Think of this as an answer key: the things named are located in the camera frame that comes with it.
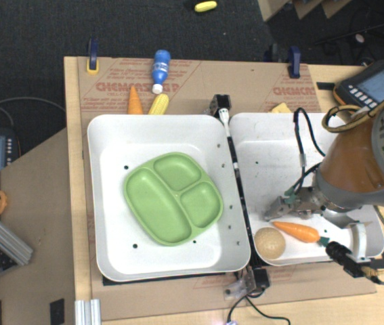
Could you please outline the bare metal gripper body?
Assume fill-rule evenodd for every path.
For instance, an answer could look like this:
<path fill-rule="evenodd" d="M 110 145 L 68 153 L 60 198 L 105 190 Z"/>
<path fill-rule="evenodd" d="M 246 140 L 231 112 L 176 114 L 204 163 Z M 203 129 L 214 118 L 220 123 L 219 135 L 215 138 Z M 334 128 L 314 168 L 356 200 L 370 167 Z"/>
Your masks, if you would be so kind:
<path fill-rule="evenodd" d="M 321 209 L 323 212 L 334 209 L 333 203 L 315 187 L 306 187 L 294 191 L 294 194 L 289 197 L 289 204 L 292 205 L 291 212 L 295 214 L 296 210 L 299 209 Z"/>

